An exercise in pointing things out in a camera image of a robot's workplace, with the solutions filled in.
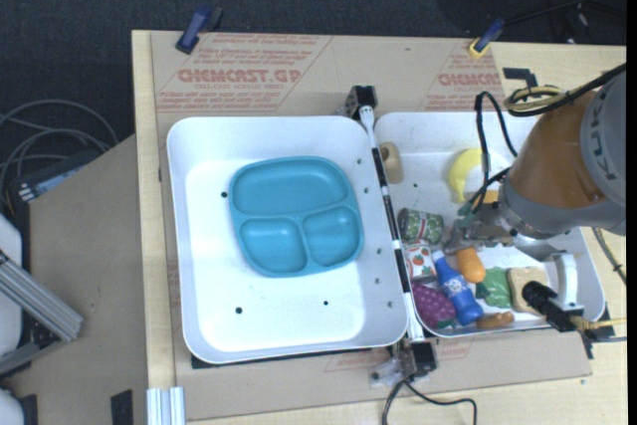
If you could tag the blue bottle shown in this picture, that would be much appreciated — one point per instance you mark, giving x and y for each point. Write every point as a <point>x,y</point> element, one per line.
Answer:
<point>458,291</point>

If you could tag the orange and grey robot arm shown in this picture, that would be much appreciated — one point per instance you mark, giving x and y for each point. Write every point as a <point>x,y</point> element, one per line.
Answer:
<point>557,164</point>

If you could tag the blue divided plate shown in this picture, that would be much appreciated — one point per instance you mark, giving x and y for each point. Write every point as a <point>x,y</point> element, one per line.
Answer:
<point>293,214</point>

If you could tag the yellow banana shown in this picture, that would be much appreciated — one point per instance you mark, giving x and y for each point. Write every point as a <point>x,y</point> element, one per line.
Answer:
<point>463,171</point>

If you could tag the green can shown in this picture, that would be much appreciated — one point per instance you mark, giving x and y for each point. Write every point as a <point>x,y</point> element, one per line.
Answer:
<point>420,225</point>

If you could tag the purple grapes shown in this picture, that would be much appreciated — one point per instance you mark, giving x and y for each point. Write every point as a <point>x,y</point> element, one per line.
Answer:
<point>433,306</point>

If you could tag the green broccoli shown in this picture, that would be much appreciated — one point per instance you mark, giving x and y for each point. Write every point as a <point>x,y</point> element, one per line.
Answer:
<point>497,288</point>

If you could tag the orange carrot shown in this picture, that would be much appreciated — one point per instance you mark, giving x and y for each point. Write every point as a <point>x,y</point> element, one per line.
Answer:
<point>472,266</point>

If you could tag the thin black and white rod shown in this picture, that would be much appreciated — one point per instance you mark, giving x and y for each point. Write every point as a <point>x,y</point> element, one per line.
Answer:
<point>385,194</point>

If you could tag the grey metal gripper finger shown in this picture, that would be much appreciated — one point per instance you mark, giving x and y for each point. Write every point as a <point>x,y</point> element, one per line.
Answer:
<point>453,239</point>

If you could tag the beige toy bread roll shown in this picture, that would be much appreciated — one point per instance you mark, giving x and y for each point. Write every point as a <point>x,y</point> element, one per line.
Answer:
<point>393,161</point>

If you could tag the white plastic tray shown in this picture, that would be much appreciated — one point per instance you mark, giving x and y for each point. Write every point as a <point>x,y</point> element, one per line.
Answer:
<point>278,313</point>
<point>428,164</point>

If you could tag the black cylinder on white bracket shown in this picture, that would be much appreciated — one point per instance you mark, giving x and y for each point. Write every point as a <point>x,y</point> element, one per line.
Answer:
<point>547,301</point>

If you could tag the beige bread slice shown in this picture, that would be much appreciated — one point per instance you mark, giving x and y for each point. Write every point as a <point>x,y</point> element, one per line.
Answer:
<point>522,283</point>

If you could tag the brown cardboard board red print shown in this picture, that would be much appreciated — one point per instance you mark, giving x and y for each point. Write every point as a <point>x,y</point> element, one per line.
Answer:
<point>298,74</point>

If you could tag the white can with tomato print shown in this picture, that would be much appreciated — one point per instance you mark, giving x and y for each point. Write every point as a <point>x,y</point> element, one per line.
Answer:
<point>420,261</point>

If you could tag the brown sausage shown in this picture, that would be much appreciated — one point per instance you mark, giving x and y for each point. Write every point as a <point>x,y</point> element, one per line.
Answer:
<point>495,319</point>

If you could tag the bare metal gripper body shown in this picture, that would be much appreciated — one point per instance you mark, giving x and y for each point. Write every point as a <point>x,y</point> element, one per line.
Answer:
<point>490,226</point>

